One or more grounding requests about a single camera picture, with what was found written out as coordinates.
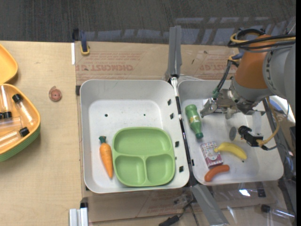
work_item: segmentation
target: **black cable connector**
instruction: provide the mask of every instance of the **black cable connector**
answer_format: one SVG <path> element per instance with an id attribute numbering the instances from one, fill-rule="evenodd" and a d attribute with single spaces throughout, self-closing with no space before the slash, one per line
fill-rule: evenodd
<path id="1" fill-rule="evenodd" d="M 175 215 L 171 218 L 168 218 L 164 222 L 160 223 L 159 226 L 170 226 L 170 225 L 178 222 L 179 220 L 180 220 L 180 218 L 177 215 Z"/>

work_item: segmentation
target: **green plate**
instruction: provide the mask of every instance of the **green plate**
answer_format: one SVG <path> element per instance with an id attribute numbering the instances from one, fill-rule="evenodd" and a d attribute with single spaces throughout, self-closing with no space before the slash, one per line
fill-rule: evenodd
<path id="1" fill-rule="evenodd" d="M 119 130 L 112 142 L 114 173 L 127 186 L 158 186 L 170 182 L 175 173 L 170 136 L 154 127 Z"/>

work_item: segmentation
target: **black floor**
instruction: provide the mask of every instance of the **black floor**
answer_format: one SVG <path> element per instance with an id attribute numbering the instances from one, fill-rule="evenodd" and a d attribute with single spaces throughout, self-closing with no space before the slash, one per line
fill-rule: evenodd
<path id="1" fill-rule="evenodd" d="M 182 27 L 182 44 L 225 45 L 238 28 L 278 35 L 296 16 L 296 0 L 0 0 L 0 40 L 88 40 L 168 43 Z"/>

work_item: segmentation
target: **toy banana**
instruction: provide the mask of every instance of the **toy banana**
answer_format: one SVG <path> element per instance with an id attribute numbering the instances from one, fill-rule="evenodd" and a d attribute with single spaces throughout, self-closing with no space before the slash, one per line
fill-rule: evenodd
<path id="1" fill-rule="evenodd" d="M 236 144 L 229 143 L 229 142 L 221 143 L 217 148 L 214 149 L 214 151 L 215 152 L 218 152 L 218 151 L 230 152 L 241 159 L 247 159 L 247 155 L 241 147 L 239 147 Z"/>

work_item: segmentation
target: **black cap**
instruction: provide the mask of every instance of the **black cap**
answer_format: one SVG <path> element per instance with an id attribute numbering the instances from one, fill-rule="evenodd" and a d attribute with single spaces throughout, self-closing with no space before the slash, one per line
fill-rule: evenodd
<path id="1" fill-rule="evenodd" d="M 261 206 L 261 211 L 262 211 L 262 212 L 269 213 L 270 210 L 271 210 L 271 207 L 270 207 L 269 205 L 267 205 L 267 204 L 263 204 L 263 205 Z"/>
<path id="2" fill-rule="evenodd" d="M 15 94 L 15 95 L 13 95 L 13 100 L 14 100 L 14 102 L 18 102 L 18 101 L 21 101 L 21 100 L 23 100 L 23 98 L 22 98 L 22 96 L 20 95 L 20 94 Z"/>
<path id="3" fill-rule="evenodd" d="M 12 118 L 13 117 L 13 114 L 11 111 L 5 111 L 3 113 L 3 118 L 6 119 L 6 118 Z"/>
<path id="4" fill-rule="evenodd" d="M 19 130 L 19 132 L 20 132 L 21 136 L 25 137 L 29 133 L 29 130 L 27 127 L 24 127 L 21 130 Z"/>

